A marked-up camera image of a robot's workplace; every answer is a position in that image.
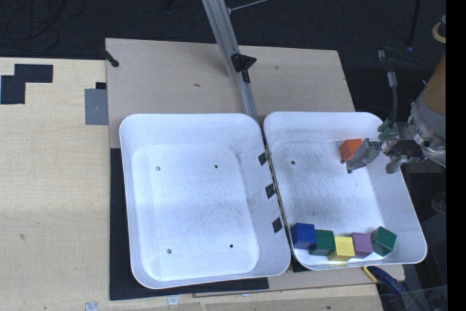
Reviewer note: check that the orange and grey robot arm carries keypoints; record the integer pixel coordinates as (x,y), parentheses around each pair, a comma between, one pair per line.
(437,91)

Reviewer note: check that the blue cube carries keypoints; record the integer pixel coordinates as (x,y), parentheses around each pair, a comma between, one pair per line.
(303,235)

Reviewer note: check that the pale brown flat board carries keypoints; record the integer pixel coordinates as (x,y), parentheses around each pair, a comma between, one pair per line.
(164,83)

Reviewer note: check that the yellow cube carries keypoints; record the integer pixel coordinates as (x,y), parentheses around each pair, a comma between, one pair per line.
(344,247)

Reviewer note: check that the purple cube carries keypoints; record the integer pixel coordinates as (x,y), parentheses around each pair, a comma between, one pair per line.
(361,243)

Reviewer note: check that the green cube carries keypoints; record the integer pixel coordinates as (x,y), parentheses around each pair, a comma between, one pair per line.
(324,240)
(383,240)

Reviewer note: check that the orange cube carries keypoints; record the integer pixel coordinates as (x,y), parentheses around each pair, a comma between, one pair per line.
(349,148)

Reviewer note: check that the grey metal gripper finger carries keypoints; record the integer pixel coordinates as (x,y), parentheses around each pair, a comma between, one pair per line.
(364,156)

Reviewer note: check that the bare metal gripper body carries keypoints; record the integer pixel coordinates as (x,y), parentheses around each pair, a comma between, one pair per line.
(404,148)

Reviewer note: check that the white plastic tray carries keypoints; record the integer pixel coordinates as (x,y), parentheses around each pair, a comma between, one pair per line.
(196,200)
(327,193)

